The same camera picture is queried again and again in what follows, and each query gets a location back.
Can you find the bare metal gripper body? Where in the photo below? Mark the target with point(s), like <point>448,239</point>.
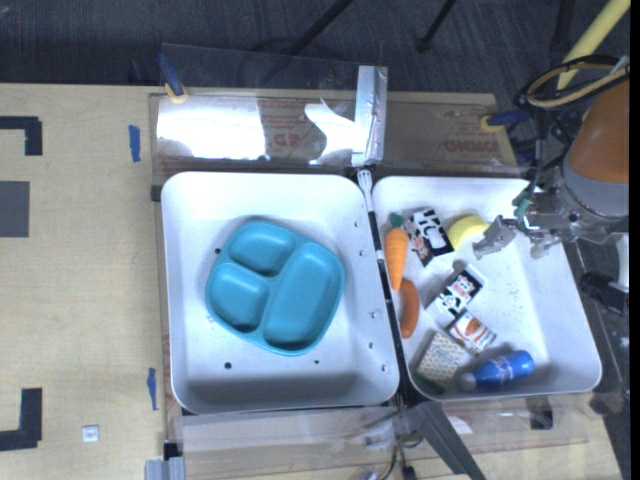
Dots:
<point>555,215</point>

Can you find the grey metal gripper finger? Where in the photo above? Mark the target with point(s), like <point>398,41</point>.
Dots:
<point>495,238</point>
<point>542,248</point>

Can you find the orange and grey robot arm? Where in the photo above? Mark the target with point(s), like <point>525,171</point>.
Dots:
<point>602,143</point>

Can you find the white plastic tray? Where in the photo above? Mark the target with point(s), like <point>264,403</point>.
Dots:
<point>530,308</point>
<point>200,293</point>

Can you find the black and white cow carton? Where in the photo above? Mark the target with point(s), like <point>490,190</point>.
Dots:
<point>430,235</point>

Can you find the white cow print carton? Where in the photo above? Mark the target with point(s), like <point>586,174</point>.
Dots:
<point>457,295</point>

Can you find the orange and white carton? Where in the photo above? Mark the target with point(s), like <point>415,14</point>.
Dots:
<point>472,333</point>

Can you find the orange carrot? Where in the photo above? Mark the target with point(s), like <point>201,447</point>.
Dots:
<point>396,255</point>

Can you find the orange sausage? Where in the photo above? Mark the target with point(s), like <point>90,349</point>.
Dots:
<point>409,308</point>

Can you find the blue bottle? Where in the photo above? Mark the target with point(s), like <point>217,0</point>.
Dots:
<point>502,370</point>

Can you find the blue divided plate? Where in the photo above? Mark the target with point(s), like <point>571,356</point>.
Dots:
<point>295,293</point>

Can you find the black cylinder on white bracket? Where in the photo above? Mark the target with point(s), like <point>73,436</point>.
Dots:
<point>602,288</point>

